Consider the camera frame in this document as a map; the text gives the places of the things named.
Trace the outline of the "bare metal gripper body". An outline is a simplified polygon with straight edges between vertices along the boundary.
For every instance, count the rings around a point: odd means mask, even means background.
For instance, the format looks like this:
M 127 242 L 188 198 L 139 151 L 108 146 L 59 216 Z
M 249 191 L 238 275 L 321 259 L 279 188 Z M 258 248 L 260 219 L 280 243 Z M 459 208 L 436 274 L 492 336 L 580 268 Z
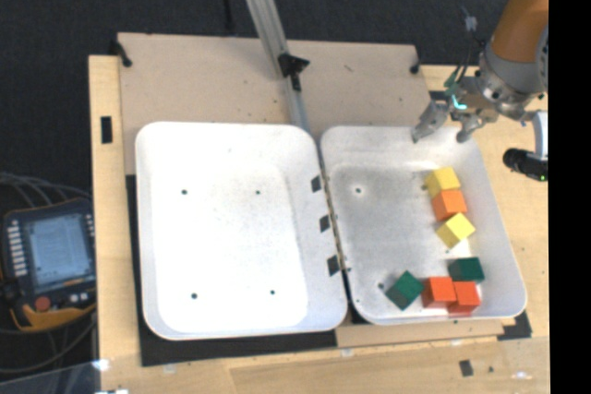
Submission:
M 538 96 L 538 79 L 463 76 L 450 80 L 450 112 L 460 122 L 496 122 L 500 115 L 518 122 L 532 121 L 536 110 L 526 106 Z

